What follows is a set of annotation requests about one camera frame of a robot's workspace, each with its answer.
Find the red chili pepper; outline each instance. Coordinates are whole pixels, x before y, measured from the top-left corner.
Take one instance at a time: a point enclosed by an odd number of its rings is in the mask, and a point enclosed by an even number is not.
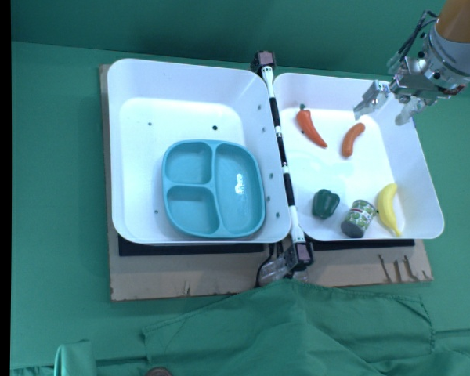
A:
[[[310,110],[305,109],[305,105],[299,107],[299,112],[296,114],[296,120],[301,127],[301,130],[308,136],[314,143],[321,147],[327,147],[327,144],[320,136],[319,132],[315,129],[312,121]]]

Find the green background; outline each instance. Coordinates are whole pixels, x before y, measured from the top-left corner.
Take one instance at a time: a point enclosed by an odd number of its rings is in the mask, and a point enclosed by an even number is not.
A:
[[[377,78],[444,2],[11,0],[11,368],[83,338],[97,359],[142,358],[142,327],[221,298],[110,302],[100,64],[246,69],[269,49],[277,73]],[[470,86],[416,123],[446,221],[425,242],[435,280],[358,288],[421,295],[438,332],[470,331]]]

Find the green wall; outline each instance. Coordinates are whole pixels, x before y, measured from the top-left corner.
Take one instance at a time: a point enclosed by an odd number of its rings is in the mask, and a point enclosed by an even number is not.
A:
[[[12,40],[385,74],[425,9],[446,0],[11,0]]]

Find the white plastic tray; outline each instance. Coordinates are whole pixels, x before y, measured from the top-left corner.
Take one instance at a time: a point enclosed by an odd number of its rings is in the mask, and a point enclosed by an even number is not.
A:
[[[388,183],[399,186],[394,208],[402,238],[432,239],[444,226],[425,156],[412,121],[398,126],[402,106],[394,99],[358,121],[365,132],[355,141],[353,155],[345,159],[342,140],[356,122],[353,108],[372,80],[282,74],[274,82],[284,146],[291,173],[301,227],[316,240],[350,239],[340,224],[356,199],[376,205],[378,192]],[[323,149],[309,141],[295,116],[300,104],[312,112],[316,128],[328,144]],[[340,197],[329,219],[312,215],[315,192],[328,189]],[[363,238],[395,238],[375,217]]]
[[[107,83],[112,217],[123,238],[141,244],[270,243],[288,235],[280,155],[260,77],[248,70],[124,59],[110,66]],[[213,240],[173,228],[162,197],[162,158],[173,143],[188,139],[238,143],[255,156],[266,202],[256,233]]]

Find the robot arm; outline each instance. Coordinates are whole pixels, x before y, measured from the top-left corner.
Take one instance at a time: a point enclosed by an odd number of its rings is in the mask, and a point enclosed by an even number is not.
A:
[[[423,30],[431,27],[428,33]],[[418,38],[421,50],[408,56]],[[438,99],[470,83],[470,0],[447,0],[440,15],[424,11],[413,33],[387,62],[390,82],[374,81],[353,109],[355,118],[379,109],[390,94],[403,104],[396,124],[407,123]]]

